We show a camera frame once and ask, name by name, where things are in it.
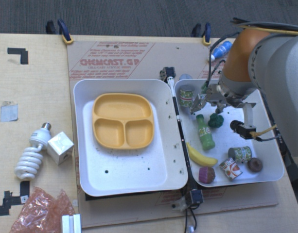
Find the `blue bottle with white cap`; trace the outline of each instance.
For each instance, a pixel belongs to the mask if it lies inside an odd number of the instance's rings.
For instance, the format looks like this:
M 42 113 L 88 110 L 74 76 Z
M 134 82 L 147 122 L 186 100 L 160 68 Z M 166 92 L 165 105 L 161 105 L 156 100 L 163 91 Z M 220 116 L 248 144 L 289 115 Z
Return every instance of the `blue bottle with white cap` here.
M 211 61 L 214 61 L 215 59 L 221 58 L 224 55 L 226 55 L 232 47 L 232 43 L 229 41 L 225 41 L 221 45 L 217 46 L 212 54 L 211 54 Z

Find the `gray carpet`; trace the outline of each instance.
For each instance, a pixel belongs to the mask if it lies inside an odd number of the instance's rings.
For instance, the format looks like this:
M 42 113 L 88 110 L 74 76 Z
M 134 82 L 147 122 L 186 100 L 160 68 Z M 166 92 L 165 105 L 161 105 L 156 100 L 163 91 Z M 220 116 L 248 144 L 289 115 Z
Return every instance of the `gray carpet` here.
M 196 23 L 212 37 L 233 17 L 298 25 L 298 0 L 0 0 L 0 33 L 46 33 L 63 19 L 70 34 L 189 37 Z

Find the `table surface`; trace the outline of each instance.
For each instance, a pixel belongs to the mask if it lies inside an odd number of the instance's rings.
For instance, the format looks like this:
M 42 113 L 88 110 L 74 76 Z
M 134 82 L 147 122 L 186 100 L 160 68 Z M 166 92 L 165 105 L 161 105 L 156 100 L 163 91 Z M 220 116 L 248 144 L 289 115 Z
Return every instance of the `table surface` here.
M 77 41 L 169 42 L 202 44 L 201 38 L 129 37 L 73 35 Z M 29 64 L 21 65 L 19 55 L 7 54 L 7 48 L 26 48 Z M 73 139 L 67 46 L 60 35 L 0 34 L 0 107 L 3 103 L 18 104 L 18 120 L 0 122 L 0 205 L 4 191 L 19 196 L 20 180 L 14 167 L 29 146 L 32 132 L 44 122 L 52 125 L 51 133 L 63 131 Z M 74 158 L 57 165 L 44 158 L 37 179 L 30 182 L 30 190 L 40 187 L 53 197 L 64 189 L 71 201 L 77 200 Z M 298 203 L 288 174 L 273 182 L 278 205 L 240 211 L 197 215 L 195 232 L 215 233 L 296 233 L 298 232 Z M 14 205 L 9 216 L 0 216 L 0 233 L 9 232 L 22 205 Z M 102 226 L 83 229 L 86 233 L 183 232 L 185 220 L 159 219 L 146 222 Z

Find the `red plastic bag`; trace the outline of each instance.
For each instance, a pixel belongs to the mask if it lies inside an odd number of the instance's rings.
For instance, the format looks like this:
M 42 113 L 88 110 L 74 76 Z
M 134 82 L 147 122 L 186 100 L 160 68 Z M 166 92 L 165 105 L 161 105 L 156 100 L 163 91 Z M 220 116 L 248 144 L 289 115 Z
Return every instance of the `red plastic bag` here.
M 10 233 L 60 233 L 62 215 L 74 214 L 74 208 L 64 190 L 55 199 L 41 188 L 35 187 Z

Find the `yellow banana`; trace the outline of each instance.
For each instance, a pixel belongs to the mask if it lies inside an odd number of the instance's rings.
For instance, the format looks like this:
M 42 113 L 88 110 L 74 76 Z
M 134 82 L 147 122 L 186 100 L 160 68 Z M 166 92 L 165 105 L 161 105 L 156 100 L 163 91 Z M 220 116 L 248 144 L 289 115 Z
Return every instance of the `yellow banana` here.
M 201 166 L 214 166 L 217 164 L 218 160 L 213 157 L 208 157 L 203 154 L 201 154 L 199 151 L 197 151 L 195 148 L 193 148 L 188 142 L 187 142 L 189 157 L 194 162 L 198 163 Z

